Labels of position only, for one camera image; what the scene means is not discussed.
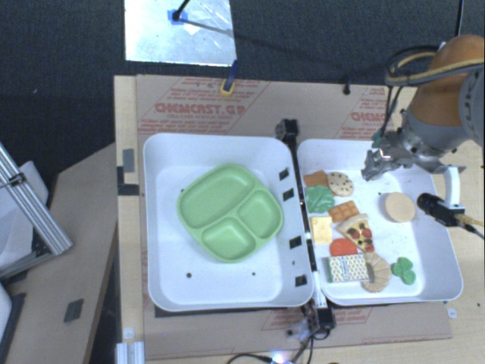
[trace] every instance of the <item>pizza slice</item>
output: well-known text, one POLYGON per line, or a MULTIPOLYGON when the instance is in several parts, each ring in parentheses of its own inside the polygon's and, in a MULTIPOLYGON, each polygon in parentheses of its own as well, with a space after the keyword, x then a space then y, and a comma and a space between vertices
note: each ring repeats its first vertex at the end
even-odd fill
POLYGON ((372 253, 374 251, 372 231, 365 213, 347 218, 336 229, 363 252, 372 253))

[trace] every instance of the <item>blue clip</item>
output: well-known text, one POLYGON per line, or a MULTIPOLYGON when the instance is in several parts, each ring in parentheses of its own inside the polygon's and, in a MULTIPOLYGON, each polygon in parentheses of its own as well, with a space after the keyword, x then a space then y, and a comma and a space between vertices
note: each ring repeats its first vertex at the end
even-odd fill
POLYGON ((183 20, 188 20, 189 19, 189 15, 185 11, 182 11, 182 13, 180 14, 180 19, 179 20, 174 20, 173 15, 174 15, 175 12, 177 12, 176 9, 172 9, 172 10, 167 11, 168 20, 173 25, 179 26, 179 25, 183 24, 183 20))
POLYGON ((230 96, 231 94, 233 94, 234 80, 236 79, 236 74, 238 69, 239 69, 239 61, 236 59, 233 62, 233 66, 231 66, 229 75, 224 81, 222 81, 221 90, 220 90, 222 95, 230 96))

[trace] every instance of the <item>silver metal plate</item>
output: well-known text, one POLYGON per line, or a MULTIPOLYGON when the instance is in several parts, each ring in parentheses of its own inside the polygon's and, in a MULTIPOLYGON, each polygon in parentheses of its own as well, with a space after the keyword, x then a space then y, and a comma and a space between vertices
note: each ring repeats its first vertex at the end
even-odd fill
POLYGON ((124 0, 128 61, 231 66, 237 59, 229 0, 124 0))

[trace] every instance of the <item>toy food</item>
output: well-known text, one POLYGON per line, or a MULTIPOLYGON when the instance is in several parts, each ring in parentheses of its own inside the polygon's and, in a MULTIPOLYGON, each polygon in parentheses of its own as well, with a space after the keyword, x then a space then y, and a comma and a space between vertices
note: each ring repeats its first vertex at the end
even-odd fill
POLYGON ((311 234, 316 244, 330 244, 332 242, 331 221, 332 219, 328 216, 310 218, 311 234))
POLYGON ((365 213, 347 218, 336 229, 349 240, 353 241, 362 251, 366 253, 374 251, 372 231, 369 228, 368 216, 365 213))
POLYGON ((389 218, 397 222, 408 222, 415 217, 416 208, 408 196, 403 193, 391 193, 384 200, 384 208, 389 218))
POLYGON ((356 255, 357 247, 349 239, 335 239, 330 245, 331 256, 356 255))
POLYGON ((371 276, 368 282, 362 282, 362 287, 371 292, 379 293, 384 290, 391 278, 391 268, 389 264, 376 253, 365 253, 365 262, 371 276))
POLYGON ((341 203, 328 211, 328 214, 332 217, 333 222, 341 222, 349 217, 352 217, 353 215, 358 215, 359 213, 360 212, 353 201, 341 203))
POLYGON ((323 170, 316 171, 312 174, 307 174, 303 177, 303 181, 305 182, 306 187, 312 186, 325 186, 328 187, 328 178, 327 173, 323 170))
POLYGON ((397 263, 391 266, 391 271, 395 276, 399 276, 404 284, 413 284, 416 281, 416 274, 411 270, 412 261, 408 258, 398 258, 397 263))
POLYGON ((328 174, 328 187, 336 196, 350 196, 354 192, 354 184, 349 177, 335 171, 328 174))
POLYGON ((335 204, 330 189, 321 185, 307 187, 305 200, 308 213, 324 213, 335 204))
POLYGON ((369 279, 364 256, 358 255, 332 256, 327 258, 330 281, 333 283, 365 281, 369 279))

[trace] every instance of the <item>green plate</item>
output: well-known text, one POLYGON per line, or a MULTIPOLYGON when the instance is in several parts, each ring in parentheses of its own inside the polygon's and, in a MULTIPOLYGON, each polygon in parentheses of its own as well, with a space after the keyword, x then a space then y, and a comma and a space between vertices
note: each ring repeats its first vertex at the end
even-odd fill
POLYGON ((283 211, 270 191, 251 171, 232 163, 184 189, 177 213, 199 244, 222 262, 244 260, 283 225, 283 211))

